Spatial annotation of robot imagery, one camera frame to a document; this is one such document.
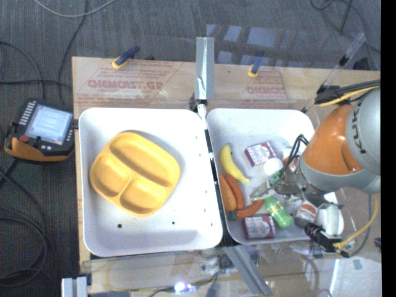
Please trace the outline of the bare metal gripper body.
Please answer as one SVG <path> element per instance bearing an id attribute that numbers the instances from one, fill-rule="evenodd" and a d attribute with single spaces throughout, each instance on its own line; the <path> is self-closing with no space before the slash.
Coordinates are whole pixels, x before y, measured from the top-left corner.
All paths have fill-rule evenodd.
<path id="1" fill-rule="evenodd" d="M 312 186 L 301 172 L 284 172 L 275 185 L 275 192 L 286 199 L 305 199 L 311 191 Z"/>

